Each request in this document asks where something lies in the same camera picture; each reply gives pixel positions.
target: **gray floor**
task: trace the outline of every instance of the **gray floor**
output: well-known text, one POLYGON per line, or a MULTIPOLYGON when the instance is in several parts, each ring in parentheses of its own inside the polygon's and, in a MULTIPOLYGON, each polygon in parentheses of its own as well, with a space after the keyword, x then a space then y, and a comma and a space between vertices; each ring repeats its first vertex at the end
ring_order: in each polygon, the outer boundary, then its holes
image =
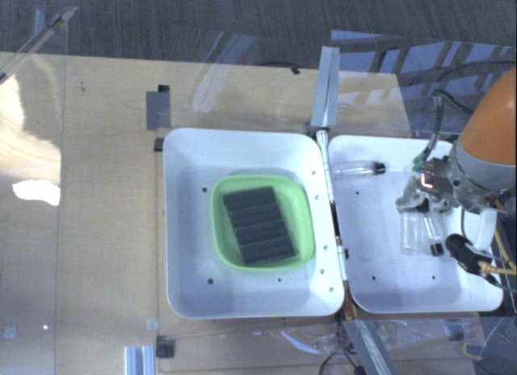
POLYGON ((215 61, 215 42, 238 34, 260 61, 317 67, 331 29, 506 46, 516 32, 514 0, 0 0, 0 50, 46 6, 78 6, 69 52, 100 57, 215 61))

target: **green container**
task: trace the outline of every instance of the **green container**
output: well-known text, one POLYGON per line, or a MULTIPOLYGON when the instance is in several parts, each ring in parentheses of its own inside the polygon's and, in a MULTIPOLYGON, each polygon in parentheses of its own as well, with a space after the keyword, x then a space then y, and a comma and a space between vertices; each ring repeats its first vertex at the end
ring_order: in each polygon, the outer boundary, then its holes
POLYGON ((282 271, 303 266, 314 255, 313 222, 309 202, 303 188, 279 175, 230 175, 221 179, 212 190, 212 230, 217 254, 232 268, 246 271, 282 271), (223 196, 254 188, 271 187, 284 218, 296 256, 268 263, 245 266, 237 237, 233 232, 223 196))

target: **white plastic tray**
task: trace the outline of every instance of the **white plastic tray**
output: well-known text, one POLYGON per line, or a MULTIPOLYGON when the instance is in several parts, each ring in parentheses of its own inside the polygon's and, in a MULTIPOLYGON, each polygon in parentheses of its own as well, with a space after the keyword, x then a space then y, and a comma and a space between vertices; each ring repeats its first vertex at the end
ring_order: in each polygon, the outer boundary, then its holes
POLYGON ((325 316, 341 306, 343 283, 316 142, 291 133, 176 129, 163 157, 167 295, 176 313, 197 319, 325 316), (285 175, 305 189, 316 243, 305 266, 246 272, 219 259, 210 192, 226 175, 243 173, 285 175))
MULTIPOLYGON (((350 176, 334 183, 338 219, 347 248, 351 294, 361 308, 383 314, 469 312, 497 309, 501 289, 468 274, 448 255, 403 255, 395 200, 411 175, 411 162, 427 141, 413 139, 334 138, 330 164, 340 161, 378 161, 386 173, 350 176)), ((451 145, 439 142, 431 156, 448 154, 451 145)), ((460 210, 446 218, 448 233, 460 233, 460 210)), ((467 235, 475 235, 477 216, 465 216, 467 235)))

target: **dark gray carpet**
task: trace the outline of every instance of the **dark gray carpet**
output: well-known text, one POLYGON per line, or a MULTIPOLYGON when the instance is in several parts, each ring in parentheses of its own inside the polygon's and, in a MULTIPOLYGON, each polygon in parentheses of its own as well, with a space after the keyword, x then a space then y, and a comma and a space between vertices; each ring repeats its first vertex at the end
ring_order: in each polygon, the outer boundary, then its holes
POLYGON ((80 8, 74 55, 214 61, 238 34, 255 54, 235 61, 317 67, 331 29, 515 46, 514 0, 0 0, 1 50, 20 47, 38 6, 80 8))

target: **black object in green basket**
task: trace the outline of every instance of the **black object in green basket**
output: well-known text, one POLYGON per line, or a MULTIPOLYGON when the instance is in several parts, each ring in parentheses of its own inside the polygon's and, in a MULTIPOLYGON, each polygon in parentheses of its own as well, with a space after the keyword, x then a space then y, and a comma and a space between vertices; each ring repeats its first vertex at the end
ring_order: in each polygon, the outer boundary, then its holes
POLYGON ((296 254, 272 187, 231 192, 223 202, 245 265, 296 254))

